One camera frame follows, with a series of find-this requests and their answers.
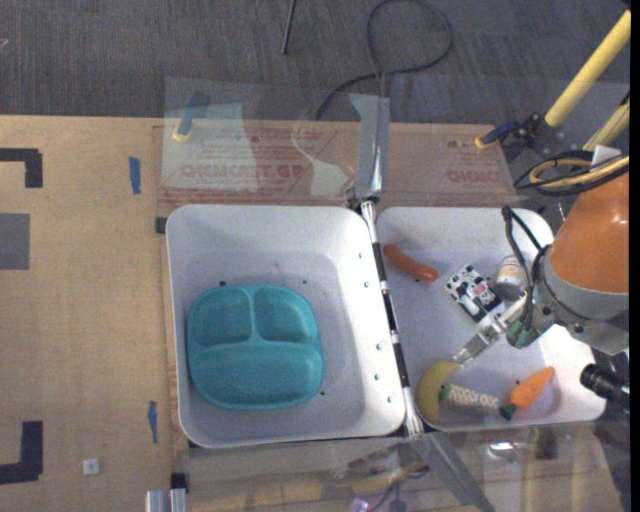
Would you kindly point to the yellow banana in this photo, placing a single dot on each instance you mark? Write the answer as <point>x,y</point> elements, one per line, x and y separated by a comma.
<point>429,387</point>

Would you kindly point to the small white can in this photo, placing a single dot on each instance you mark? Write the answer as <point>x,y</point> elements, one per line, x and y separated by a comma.
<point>511,277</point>

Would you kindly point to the orange carrot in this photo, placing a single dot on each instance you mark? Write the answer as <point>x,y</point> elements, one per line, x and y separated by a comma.
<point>532,389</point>

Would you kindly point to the orange sausage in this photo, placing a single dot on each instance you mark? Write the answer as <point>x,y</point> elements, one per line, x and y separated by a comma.
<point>410,263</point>

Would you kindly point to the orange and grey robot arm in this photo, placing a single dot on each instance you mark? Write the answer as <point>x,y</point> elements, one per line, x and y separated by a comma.
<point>595,250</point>

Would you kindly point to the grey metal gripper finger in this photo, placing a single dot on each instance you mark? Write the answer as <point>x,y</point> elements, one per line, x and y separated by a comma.
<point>482,347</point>
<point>470,345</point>

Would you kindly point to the black cylinder on white bracket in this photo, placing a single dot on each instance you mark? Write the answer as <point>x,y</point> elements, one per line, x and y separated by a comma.
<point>602,382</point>

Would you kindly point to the brown cardboard board red print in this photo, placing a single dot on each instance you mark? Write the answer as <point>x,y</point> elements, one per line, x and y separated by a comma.
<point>425,170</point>

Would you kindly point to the white plastic tray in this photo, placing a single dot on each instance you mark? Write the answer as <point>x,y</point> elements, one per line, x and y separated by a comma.
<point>440,325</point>
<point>280,240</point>

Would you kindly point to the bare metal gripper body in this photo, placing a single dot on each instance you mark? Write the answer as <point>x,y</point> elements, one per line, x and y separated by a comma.
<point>515,311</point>

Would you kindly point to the teal divided plate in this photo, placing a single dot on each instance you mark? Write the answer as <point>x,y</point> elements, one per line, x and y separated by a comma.
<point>255,350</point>

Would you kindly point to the beige corn cob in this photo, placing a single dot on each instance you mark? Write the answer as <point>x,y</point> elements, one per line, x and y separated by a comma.
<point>470,400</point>

